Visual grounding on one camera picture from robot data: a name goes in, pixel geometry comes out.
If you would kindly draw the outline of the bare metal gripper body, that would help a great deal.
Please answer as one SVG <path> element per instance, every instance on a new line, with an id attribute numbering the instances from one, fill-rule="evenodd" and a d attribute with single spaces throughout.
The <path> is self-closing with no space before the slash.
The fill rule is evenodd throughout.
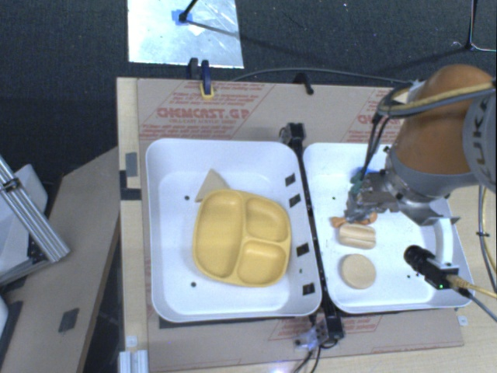
<path id="1" fill-rule="evenodd" d="M 375 206 L 377 213 L 398 212 L 411 203 L 407 184 L 394 171 L 368 172 L 364 176 L 358 172 L 350 183 L 349 193 L 356 195 L 360 213 L 366 206 Z"/>

